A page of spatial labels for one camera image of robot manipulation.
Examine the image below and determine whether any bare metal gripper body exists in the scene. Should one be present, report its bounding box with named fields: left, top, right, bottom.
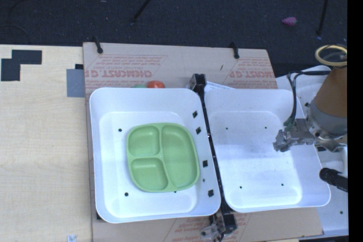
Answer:
left=293, top=118, right=348, bottom=151

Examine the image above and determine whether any white plastic tray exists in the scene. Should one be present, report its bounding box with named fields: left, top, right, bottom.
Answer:
left=88, top=87, right=222, bottom=224
left=204, top=88, right=332, bottom=214

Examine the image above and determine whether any thin black and white rod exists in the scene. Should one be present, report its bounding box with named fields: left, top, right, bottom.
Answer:
left=197, top=84, right=229, bottom=216

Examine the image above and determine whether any white paper label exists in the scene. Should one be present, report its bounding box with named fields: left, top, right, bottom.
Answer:
left=205, top=81, right=237, bottom=91

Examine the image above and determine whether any green divided plate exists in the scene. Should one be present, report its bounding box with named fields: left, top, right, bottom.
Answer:
left=125, top=122, right=200, bottom=194

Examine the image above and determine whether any pink toy fruit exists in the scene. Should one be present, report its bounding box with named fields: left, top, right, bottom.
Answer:
left=281, top=16, right=298, bottom=27

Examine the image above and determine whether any brown cardboard board red print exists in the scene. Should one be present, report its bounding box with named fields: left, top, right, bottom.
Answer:
left=82, top=42, right=324, bottom=242

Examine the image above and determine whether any orange toy food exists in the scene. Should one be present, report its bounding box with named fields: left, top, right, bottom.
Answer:
left=146, top=80, right=166, bottom=90

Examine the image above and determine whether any black cylinder on white bracket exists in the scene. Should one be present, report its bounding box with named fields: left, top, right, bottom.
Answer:
left=315, top=141, right=348, bottom=193

